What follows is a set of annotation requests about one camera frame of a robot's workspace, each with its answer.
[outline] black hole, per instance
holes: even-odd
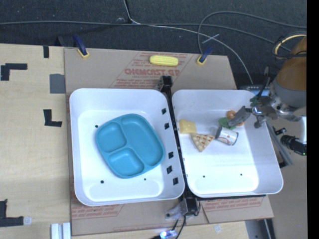
[[[173,185],[175,185],[177,183],[178,183],[178,178],[176,177],[176,178],[173,179]]]
[[[166,171],[167,171],[167,174],[169,174],[169,173],[171,173],[173,171],[171,165],[166,169]]]

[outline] white bin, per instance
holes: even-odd
[[[180,90],[172,98],[176,120],[191,120],[200,133],[214,133],[227,110],[249,106],[254,95],[239,90]],[[126,114],[143,116],[165,148],[154,169],[123,179],[100,154],[95,134],[107,121]],[[70,97],[75,194],[88,206],[175,199],[185,183],[166,97],[156,90],[78,89]],[[283,185],[266,125],[255,129],[251,116],[235,145],[213,140],[199,152],[189,134],[180,134],[183,165],[190,190],[197,196],[228,197],[275,194]]]

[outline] blue plate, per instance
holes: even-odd
[[[165,149],[148,121],[127,114],[99,127],[96,144],[105,162],[121,178],[132,178],[158,166]]]

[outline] wooden table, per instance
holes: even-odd
[[[50,225],[70,222],[65,94],[51,94],[49,76],[64,74],[63,47],[0,44],[0,64],[26,63],[0,81],[0,201],[7,217],[31,217],[32,224],[0,228],[0,238],[50,238]],[[62,127],[44,126],[44,109]],[[245,222],[187,226],[180,238],[247,239]],[[73,238],[149,239],[160,230]]]

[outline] metal bracket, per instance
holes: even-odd
[[[284,127],[282,129],[276,130],[275,127],[273,126],[273,129],[276,135],[285,134],[287,132],[287,130]]]
[[[245,106],[242,106],[242,108],[240,108],[239,111],[236,112],[234,118],[228,121],[228,126],[232,127],[241,122],[244,122],[245,120],[249,118],[250,115],[251,115],[251,109],[246,108]]]
[[[184,216],[187,213],[187,202],[186,199],[183,199],[176,205],[174,208],[166,211],[165,216],[166,220],[178,220],[180,217]]]
[[[162,93],[165,93],[166,98],[167,98],[167,103],[168,103],[168,108],[169,108],[169,113],[170,113],[170,119],[172,121],[172,126],[174,129],[174,135],[175,135],[175,141],[177,145],[177,150],[178,150],[178,156],[180,160],[180,165],[184,177],[184,182],[185,182],[185,191],[183,195],[181,196],[180,200],[181,203],[183,202],[182,205],[186,203],[186,213],[184,211],[179,212],[179,213],[184,213],[184,215],[195,215],[197,216],[199,214],[200,210],[200,204],[199,201],[197,200],[197,197],[190,191],[188,184],[187,184],[187,177],[185,173],[185,167],[183,163],[183,157],[180,149],[180,142],[178,138],[178,131],[177,131],[177,125],[176,125],[176,119],[175,119],[175,114],[174,114],[174,107],[172,104],[172,96],[171,96],[171,87],[173,85],[173,81],[171,76],[161,76],[158,87]]]
[[[266,122],[269,134],[271,139],[273,140],[273,142],[275,143],[275,145],[277,146],[279,153],[281,154],[281,157],[283,158],[283,161],[286,165],[293,165],[294,162],[291,158],[290,153],[284,148],[284,146],[280,143],[278,137],[276,136],[275,130],[273,128],[273,126],[271,126],[270,122],[267,121]]]
[[[51,224],[50,239],[71,239],[71,226],[70,223]]]

